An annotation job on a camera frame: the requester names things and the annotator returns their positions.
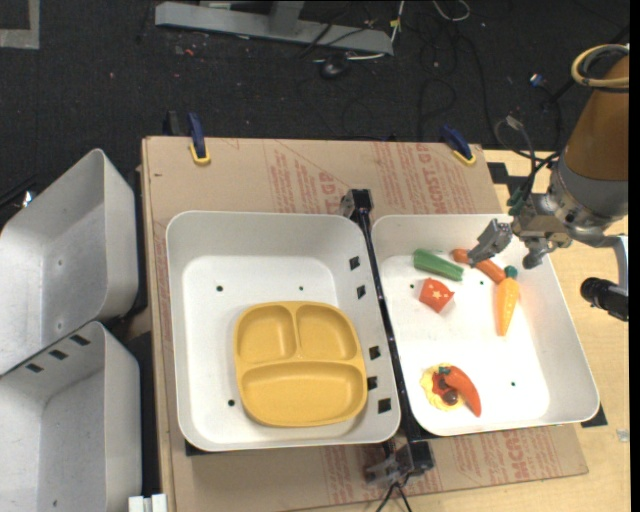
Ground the brown cardboard board red print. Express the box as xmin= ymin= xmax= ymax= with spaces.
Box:
xmin=141 ymin=135 xmax=590 ymax=512

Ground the black cylinder on white bracket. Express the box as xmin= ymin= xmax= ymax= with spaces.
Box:
xmin=579 ymin=234 xmax=630 ymax=322

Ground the thin black rod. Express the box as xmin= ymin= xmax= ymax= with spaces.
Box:
xmin=357 ymin=209 xmax=419 ymax=443

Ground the orange carrot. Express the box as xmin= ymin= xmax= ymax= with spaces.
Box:
xmin=494 ymin=265 xmax=522 ymax=338

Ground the red chili pepper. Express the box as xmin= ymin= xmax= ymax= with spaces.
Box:
xmin=438 ymin=365 xmax=483 ymax=419

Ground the yellow tart with toppings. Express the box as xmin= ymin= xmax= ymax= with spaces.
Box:
xmin=419 ymin=362 xmax=467 ymax=413

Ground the orange sausage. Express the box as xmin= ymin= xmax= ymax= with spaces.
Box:
xmin=451 ymin=248 xmax=508 ymax=285

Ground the black block with thin wires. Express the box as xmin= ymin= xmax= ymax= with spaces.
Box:
xmin=339 ymin=188 xmax=376 ymax=220
xmin=363 ymin=439 xmax=436 ymax=487

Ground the yellow divided plate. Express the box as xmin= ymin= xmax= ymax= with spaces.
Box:
xmin=232 ymin=300 xmax=370 ymax=428

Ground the green celery stick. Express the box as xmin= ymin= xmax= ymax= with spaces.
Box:
xmin=412 ymin=248 xmax=466 ymax=283

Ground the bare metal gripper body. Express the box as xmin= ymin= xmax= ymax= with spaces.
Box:
xmin=511 ymin=192 xmax=576 ymax=251

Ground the white plastic tray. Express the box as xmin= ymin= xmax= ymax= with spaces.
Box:
xmin=0 ymin=147 xmax=141 ymax=377
xmin=370 ymin=213 xmax=601 ymax=438
xmin=165 ymin=209 xmax=403 ymax=453
xmin=0 ymin=320 xmax=145 ymax=512

